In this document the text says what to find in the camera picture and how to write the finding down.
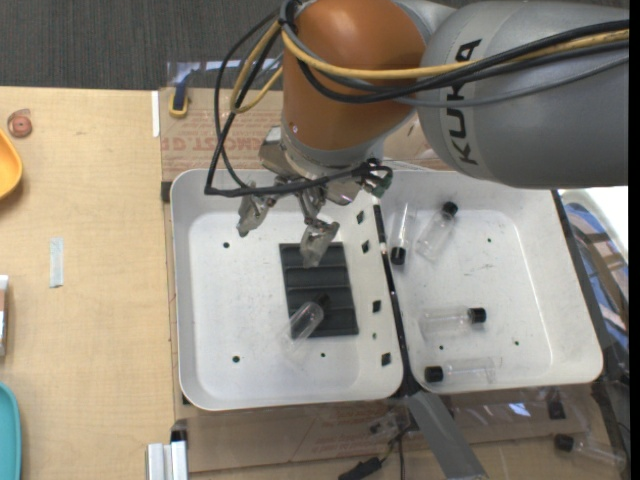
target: clear plastic bottle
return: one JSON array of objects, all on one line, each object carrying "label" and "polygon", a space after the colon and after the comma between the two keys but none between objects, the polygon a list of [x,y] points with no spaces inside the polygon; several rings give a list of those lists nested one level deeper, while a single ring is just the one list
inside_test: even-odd
[{"label": "clear plastic bottle", "polygon": [[585,434],[556,434],[553,438],[556,450],[572,457],[584,457],[616,468],[622,472],[627,466],[627,456],[611,445],[593,441]]},{"label": "clear plastic bottle", "polygon": [[280,333],[282,348],[287,353],[296,353],[322,320],[324,310],[318,302],[308,301],[302,304]]},{"label": "clear plastic bottle", "polygon": [[394,265],[404,265],[407,250],[411,247],[415,222],[416,209],[411,203],[406,203],[397,215],[391,233],[391,263]]},{"label": "clear plastic bottle", "polygon": [[448,312],[423,313],[418,319],[420,333],[426,340],[429,336],[441,333],[464,332],[468,329],[480,328],[487,320],[484,308],[463,308]]},{"label": "clear plastic bottle", "polygon": [[431,217],[427,226],[422,233],[420,233],[416,243],[416,251],[432,261],[437,259],[447,237],[453,229],[457,212],[458,206],[455,203],[451,201],[446,202],[442,208]]},{"label": "clear plastic bottle", "polygon": [[490,357],[460,359],[424,369],[427,384],[493,384],[496,366]]}]

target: gray carpet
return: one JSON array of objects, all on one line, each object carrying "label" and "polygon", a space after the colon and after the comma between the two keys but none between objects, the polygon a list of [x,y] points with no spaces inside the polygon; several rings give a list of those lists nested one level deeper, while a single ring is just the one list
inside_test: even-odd
[{"label": "gray carpet", "polygon": [[[460,7],[481,0],[433,0]],[[629,8],[630,0],[564,0]],[[281,0],[0,0],[0,84],[157,89],[219,60]]]}]

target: white tray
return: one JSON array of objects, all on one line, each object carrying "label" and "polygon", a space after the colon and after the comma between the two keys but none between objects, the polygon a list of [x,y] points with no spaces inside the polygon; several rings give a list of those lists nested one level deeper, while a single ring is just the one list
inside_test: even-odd
[{"label": "white tray", "polygon": [[[267,171],[241,176],[258,186],[273,181]],[[281,199],[259,229],[240,238],[239,199],[204,196],[205,178],[205,170],[183,173],[171,193],[180,383],[202,409],[375,400],[399,388],[403,365],[373,208],[381,204],[389,231],[399,201],[408,197],[420,207],[422,223],[447,200],[460,207],[437,263],[410,250],[406,264],[393,267],[410,370],[423,387],[455,393],[582,383],[601,371],[602,354],[550,192],[455,173],[396,171],[381,201],[362,192],[345,207],[328,203],[320,217],[341,224],[336,241],[344,243],[360,332],[307,340],[303,360],[291,361],[277,340],[288,319],[279,244],[302,237],[297,201]],[[225,171],[215,184],[233,187]],[[360,211],[365,219],[359,225]],[[375,314],[374,300],[382,304]],[[483,329],[425,342],[416,325],[420,313],[456,305],[485,307]],[[392,361],[382,366],[385,353]],[[493,381],[472,375],[425,383],[426,366],[469,359],[492,360]]]}]

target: blue plastic object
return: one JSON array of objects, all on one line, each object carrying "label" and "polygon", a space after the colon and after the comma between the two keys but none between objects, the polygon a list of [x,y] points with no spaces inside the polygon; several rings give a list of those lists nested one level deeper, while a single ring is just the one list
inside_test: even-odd
[{"label": "blue plastic object", "polygon": [[18,402],[0,382],[0,480],[20,480],[22,435]]}]

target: yellow cable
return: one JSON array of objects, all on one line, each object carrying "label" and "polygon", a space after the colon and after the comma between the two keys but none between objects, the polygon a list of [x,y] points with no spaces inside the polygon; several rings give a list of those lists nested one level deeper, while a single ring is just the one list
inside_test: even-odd
[{"label": "yellow cable", "polygon": [[240,74],[238,75],[236,83],[233,86],[233,91],[231,91],[231,99],[229,101],[229,107],[231,112],[237,111],[235,107],[235,102],[238,99],[240,88],[242,87],[245,80],[247,79],[247,75],[249,74],[249,70],[251,69],[253,62],[256,60],[256,57],[260,55],[260,53],[265,48],[269,40],[278,33],[279,29],[280,29],[280,24],[277,21],[274,21],[272,25],[269,27],[269,29],[260,38],[260,41],[258,41],[258,44],[256,44],[254,49],[251,50],[251,53],[249,54],[246,62],[244,63],[244,66],[242,66],[242,69],[240,70]]},{"label": "yellow cable", "polygon": [[269,89],[271,89],[273,84],[276,83],[276,80],[280,77],[281,74],[282,74],[282,67],[279,67],[276,70],[276,72],[271,76],[269,81],[264,85],[264,87],[260,89],[260,92],[258,93],[258,95],[250,103],[247,103],[246,105],[240,108],[234,108],[233,112],[235,112],[236,114],[242,114],[244,112],[251,110],[253,107],[255,107],[258,103],[260,103],[260,100],[262,100],[262,98],[264,98],[267,95],[267,92],[269,92]]},{"label": "yellow cable", "polygon": [[[510,62],[517,62],[525,59],[530,59],[534,57],[540,57],[543,55],[549,55],[551,53],[559,53],[563,51],[573,50],[576,48],[583,48],[585,46],[593,46],[597,44],[610,43],[613,41],[622,41],[625,39],[629,39],[629,29],[617,31],[617,32],[607,32],[603,34],[595,34],[593,36],[574,39],[568,41],[566,43],[561,43],[555,46],[550,46],[547,48],[543,48],[536,52],[532,52],[526,55],[522,55],[516,59],[513,59]],[[298,59],[305,62],[311,67],[316,68],[319,71],[323,71],[326,73],[330,73],[336,76],[343,77],[351,77],[351,78],[365,78],[365,79],[376,79],[376,80],[388,80],[388,79],[398,79],[398,78],[420,78],[420,77],[428,77],[441,75],[443,73],[449,73],[461,67],[467,66],[469,64],[475,64],[479,60],[474,61],[462,61],[456,62],[452,64],[441,64],[439,66],[427,66],[422,68],[408,68],[408,69],[384,69],[384,70],[371,70],[371,69],[351,69],[351,68],[343,68],[340,66],[334,66],[333,64],[329,64],[327,62],[318,60],[311,55],[307,54],[291,40],[291,38],[287,35],[286,31],[282,31],[282,40],[284,42],[285,48],[287,48],[293,55],[295,55]]]}]

